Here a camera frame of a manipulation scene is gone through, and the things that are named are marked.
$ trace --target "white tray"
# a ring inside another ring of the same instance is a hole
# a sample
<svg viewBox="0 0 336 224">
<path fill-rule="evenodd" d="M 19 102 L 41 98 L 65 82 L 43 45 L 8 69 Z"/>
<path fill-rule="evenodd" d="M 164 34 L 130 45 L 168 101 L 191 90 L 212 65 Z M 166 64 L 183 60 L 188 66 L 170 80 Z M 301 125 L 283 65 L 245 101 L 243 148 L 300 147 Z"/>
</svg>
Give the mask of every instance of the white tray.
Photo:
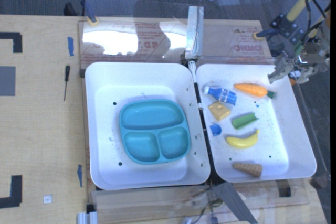
<svg viewBox="0 0 336 224">
<path fill-rule="evenodd" d="M 305 178 L 317 168 L 309 138 L 294 96 L 289 78 L 269 83 L 267 74 L 274 71 L 270 65 L 201 65 L 196 79 L 201 92 L 204 119 L 217 174 L 225 181 L 237 183 L 260 180 Z M 234 88 L 235 83 L 256 83 L 276 92 L 273 99 L 257 98 Z M 202 93 L 204 85 L 220 86 L 236 93 L 236 105 L 227 104 L 231 114 L 217 121 L 208 109 L 216 100 Z M 233 117 L 255 112 L 256 122 L 236 130 L 231 124 Z M 213 136 L 209 128 L 217 123 L 222 134 Z M 257 144 L 246 149 L 230 146 L 228 135 L 246 135 L 259 129 Z M 262 164 L 260 178 L 253 178 L 232 167 L 234 162 Z"/>
<path fill-rule="evenodd" d="M 198 185 L 210 165 L 191 73 L 174 63 L 96 62 L 85 72 L 90 171 L 105 190 Z M 188 154 L 162 164 L 138 164 L 126 154 L 119 112 L 129 102 L 169 99 L 184 111 L 191 136 Z"/>
</svg>

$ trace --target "blue toy bottle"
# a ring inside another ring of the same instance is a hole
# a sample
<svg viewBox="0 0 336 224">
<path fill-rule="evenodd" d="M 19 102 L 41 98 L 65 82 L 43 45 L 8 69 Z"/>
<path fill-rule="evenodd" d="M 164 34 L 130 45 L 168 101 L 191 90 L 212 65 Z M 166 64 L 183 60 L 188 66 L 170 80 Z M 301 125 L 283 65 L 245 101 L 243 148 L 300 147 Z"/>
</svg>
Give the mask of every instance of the blue toy bottle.
<svg viewBox="0 0 336 224">
<path fill-rule="evenodd" d="M 205 94 L 212 95 L 216 100 L 228 104 L 236 105 L 237 96 L 234 92 L 231 92 L 224 88 L 212 88 L 205 86 L 203 92 Z"/>
</svg>

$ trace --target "blue plate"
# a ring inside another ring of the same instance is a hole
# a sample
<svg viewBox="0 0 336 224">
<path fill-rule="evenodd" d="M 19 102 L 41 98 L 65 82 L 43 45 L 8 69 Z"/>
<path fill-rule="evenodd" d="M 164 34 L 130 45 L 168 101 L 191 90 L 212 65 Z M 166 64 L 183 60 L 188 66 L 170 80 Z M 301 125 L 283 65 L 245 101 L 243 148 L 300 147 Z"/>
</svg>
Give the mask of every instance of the blue plate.
<svg viewBox="0 0 336 224">
<path fill-rule="evenodd" d="M 190 149 L 186 117 L 171 100 L 128 103 L 120 111 L 119 127 L 127 155 L 140 164 L 172 162 Z"/>
</svg>

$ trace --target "toy carrot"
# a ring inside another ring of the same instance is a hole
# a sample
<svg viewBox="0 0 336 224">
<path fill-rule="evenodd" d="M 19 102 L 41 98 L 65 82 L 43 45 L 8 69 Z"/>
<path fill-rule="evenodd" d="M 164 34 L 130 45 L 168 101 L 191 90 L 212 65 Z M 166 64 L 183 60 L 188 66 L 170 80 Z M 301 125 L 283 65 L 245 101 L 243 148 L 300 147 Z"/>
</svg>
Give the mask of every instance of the toy carrot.
<svg viewBox="0 0 336 224">
<path fill-rule="evenodd" d="M 267 95 L 268 97 L 273 98 L 275 95 L 274 92 L 267 91 L 267 89 L 264 86 L 257 84 L 248 84 L 248 83 L 234 84 L 234 87 L 238 90 L 247 92 L 257 97 L 264 97 Z"/>
</svg>

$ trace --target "black square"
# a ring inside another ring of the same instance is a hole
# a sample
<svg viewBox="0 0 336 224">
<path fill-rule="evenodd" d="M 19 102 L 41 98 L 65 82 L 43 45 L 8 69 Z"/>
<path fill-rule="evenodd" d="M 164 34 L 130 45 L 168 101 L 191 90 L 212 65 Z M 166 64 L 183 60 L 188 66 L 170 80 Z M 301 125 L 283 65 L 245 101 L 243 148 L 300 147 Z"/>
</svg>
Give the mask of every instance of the black square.
<svg viewBox="0 0 336 224">
<path fill-rule="evenodd" d="M 0 96 L 15 96 L 15 67 L 0 67 Z"/>
</svg>

